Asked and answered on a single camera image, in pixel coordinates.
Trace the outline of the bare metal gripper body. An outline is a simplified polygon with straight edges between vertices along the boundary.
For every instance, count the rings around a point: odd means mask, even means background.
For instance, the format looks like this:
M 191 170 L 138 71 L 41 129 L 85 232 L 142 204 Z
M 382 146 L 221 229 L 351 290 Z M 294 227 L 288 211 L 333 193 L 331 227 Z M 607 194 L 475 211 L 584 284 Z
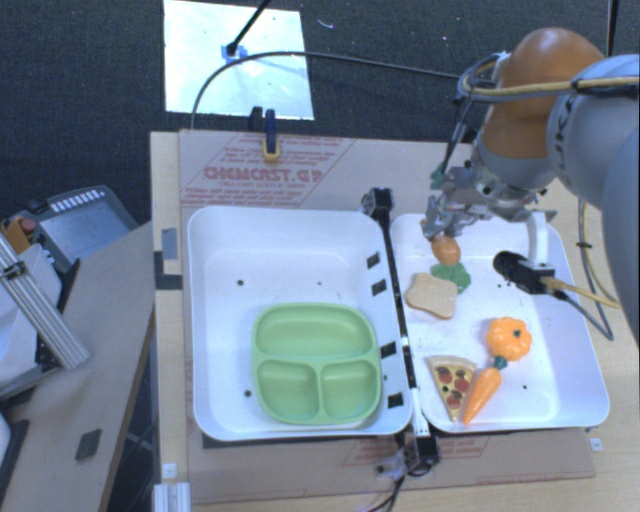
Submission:
M 490 171 L 452 167 L 444 173 L 436 205 L 442 216 L 488 219 L 498 216 L 512 221 L 533 202 L 533 192 L 508 185 Z

